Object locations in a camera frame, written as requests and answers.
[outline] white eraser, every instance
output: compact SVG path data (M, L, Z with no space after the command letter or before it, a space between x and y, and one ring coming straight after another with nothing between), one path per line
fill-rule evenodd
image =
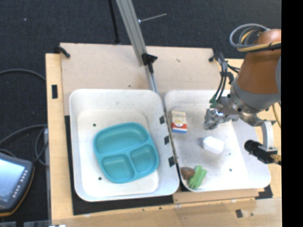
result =
M216 155L220 154L224 148L224 142L212 136L202 138L202 148Z

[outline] blue plate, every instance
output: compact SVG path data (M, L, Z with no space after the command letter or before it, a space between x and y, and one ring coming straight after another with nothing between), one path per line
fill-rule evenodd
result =
M137 180L159 165L158 152L148 131L134 122L99 131L94 137L94 151L105 176L114 183Z

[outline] white tray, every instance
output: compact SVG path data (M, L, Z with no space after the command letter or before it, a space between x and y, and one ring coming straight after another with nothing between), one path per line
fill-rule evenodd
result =
M86 201L134 199L173 194L179 187L162 100L150 90L79 89L70 96L71 148L75 190ZM113 183L103 174L93 150L95 134L112 125L136 122L146 128L159 154L152 174L129 183Z
M201 165L208 173L197 190L189 189L187 180L182 183L191 191L207 192L230 189L255 189L268 186L268 166L244 149L247 140L258 141L256 131L242 120L221 123L214 130L203 128L204 116L212 90L175 90L165 96L167 112L180 110L186 113L187 133L172 133L179 168ZM223 151L216 155L201 147L203 137L212 136L224 141Z

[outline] small carton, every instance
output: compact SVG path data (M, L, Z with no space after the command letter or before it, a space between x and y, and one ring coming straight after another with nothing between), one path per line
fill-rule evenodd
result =
M185 112L180 111L171 111L171 131L176 133L186 133L187 132L187 123L186 123L186 114Z

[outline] device screen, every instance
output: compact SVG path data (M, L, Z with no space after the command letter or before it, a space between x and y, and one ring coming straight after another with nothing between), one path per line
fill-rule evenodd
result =
M25 167L0 159L0 199L9 201Z

